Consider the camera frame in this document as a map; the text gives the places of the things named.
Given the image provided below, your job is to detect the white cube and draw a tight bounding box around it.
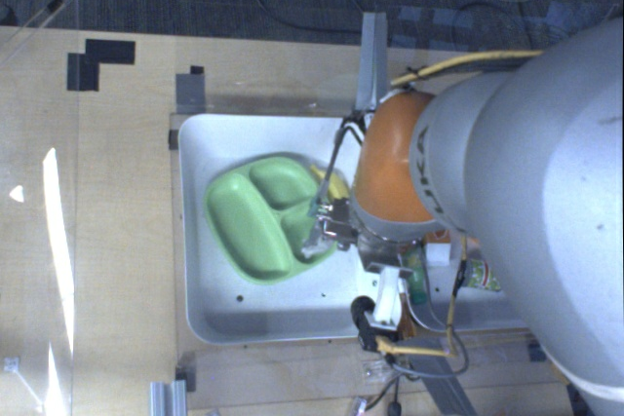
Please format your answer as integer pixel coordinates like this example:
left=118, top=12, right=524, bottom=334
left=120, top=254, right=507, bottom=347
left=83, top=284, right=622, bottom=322
left=425, top=242, right=452, bottom=266

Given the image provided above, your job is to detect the green divided plate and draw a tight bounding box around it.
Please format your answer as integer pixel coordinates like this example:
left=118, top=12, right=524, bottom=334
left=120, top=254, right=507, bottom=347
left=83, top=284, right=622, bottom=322
left=204, top=152, right=350, bottom=284

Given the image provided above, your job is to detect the yellow banana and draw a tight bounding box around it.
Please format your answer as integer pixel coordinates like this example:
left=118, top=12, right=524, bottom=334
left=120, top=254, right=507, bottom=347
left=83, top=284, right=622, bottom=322
left=309, top=164, right=350, bottom=202

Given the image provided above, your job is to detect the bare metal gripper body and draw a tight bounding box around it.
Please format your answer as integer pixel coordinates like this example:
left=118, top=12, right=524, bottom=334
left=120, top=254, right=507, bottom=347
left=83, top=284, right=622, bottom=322
left=315, top=199, right=426, bottom=275

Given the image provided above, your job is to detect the black cylinder on white bracket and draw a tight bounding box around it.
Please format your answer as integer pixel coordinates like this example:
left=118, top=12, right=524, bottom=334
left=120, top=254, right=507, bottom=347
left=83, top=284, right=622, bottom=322
left=350, top=264, right=415, bottom=353

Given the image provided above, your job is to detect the pale wood board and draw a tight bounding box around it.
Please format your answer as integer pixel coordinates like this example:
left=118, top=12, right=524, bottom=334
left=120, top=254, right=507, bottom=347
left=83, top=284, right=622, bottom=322
left=169, top=110, right=579, bottom=411

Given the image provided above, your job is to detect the brown bottle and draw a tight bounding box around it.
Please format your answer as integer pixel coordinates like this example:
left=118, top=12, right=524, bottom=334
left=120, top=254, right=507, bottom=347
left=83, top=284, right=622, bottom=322
left=396, top=280, right=418, bottom=341

